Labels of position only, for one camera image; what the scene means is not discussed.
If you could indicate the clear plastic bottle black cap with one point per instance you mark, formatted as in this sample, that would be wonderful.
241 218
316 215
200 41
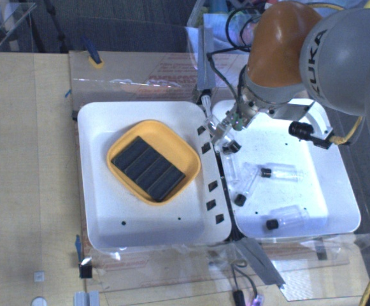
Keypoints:
232 147
286 217
240 199
283 173

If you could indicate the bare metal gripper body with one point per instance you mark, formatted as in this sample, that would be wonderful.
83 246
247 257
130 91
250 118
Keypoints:
245 113

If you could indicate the black ridged block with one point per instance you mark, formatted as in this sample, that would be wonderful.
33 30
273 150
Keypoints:
148 169

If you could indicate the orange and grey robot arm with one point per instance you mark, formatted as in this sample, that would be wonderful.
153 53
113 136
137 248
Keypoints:
337 59

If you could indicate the yellow plate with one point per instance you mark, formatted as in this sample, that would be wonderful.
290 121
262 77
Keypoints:
184 158

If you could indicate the black cylinder on white bracket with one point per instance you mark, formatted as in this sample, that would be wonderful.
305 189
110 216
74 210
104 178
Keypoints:
302 129

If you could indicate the white plastic tray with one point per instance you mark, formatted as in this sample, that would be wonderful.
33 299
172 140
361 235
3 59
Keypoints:
108 202
299 158

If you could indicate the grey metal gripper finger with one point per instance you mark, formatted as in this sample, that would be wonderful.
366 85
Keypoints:
224 134
212 125

